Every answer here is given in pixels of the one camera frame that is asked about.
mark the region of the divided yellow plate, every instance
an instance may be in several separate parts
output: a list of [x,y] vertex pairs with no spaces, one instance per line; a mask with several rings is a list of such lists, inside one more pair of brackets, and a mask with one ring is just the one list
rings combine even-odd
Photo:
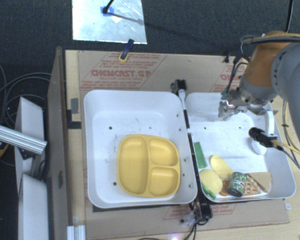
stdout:
[[128,194],[164,198],[180,185],[180,158],[177,147],[166,138],[133,134],[119,145],[117,177]]

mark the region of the white tray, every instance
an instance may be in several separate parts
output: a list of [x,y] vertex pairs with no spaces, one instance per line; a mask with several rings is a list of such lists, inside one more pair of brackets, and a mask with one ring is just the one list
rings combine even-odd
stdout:
[[[90,201],[100,208],[187,204],[197,184],[180,99],[170,92],[93,90],[84,98],[87,181]],[[117,152],[127,135],[171,140],[180,155],[180,186],[165,198],[127,194],[117,180]]]
[[[186,98],[193,142],[200,142],[208,164],[207,169],[211,169],[210,157],[219,155],[234,172],[270,172],[272,183],[269,193],[243,197],[217,194],[214,202],[225,203],[293,196],[296,184],[287,156],[275,148],[268,148],[264,155],[257,155],[252,149],[249,129],[257,127],[264,130],[266,127],[265,116],[258,116],[248,111],[233,115],[227,121],[220,121],[218,118],[220,98],[220,93],[191,93]],[[269,104],[264,108],[271,110]],[[281,140],[276,124],[274,125],[274,135]]]

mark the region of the green can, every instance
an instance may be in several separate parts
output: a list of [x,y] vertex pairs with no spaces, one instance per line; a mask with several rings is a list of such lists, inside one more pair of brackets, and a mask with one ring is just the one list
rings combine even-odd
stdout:
[[241,172],[234,172],[228,187],[228,193],[234,197],[240,198],[245,192],[247,176]]

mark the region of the dark floor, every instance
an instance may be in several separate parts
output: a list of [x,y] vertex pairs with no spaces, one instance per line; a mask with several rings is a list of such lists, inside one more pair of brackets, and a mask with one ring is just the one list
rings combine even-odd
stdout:
[[[134,52],[240,54],[240,37],[285,30],[289,0],[142,0],[147,45]],[[300,0],[294,0],[291,32],[300,32]],[[0,0],[0,63],[7,81],[50,73],[57,46],[120,51],[122,44],[72,40],[72,0]],[[0,73],[0,88],[4,80]],[[45,97],[47,84],[33,79],[10,94]],[[34,101],[43,106],[44,102]],[[0,118],[3,96],[0,95]],[[13,152],[2,160],[13,163]],[[18,235],[15,171],[0,161],[0,240]]]

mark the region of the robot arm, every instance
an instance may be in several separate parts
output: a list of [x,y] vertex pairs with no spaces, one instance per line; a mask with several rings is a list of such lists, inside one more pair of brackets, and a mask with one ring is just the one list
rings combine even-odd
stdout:
[[[270,32],[269,36],[285,34]],[[289,110],[300,140],[300,42],[267,42],[258,44],[239,88],[230,90],[220,102],[219,117],[223,120],[250,110],[264,115],[263,106],[275,96],[289,104]]]

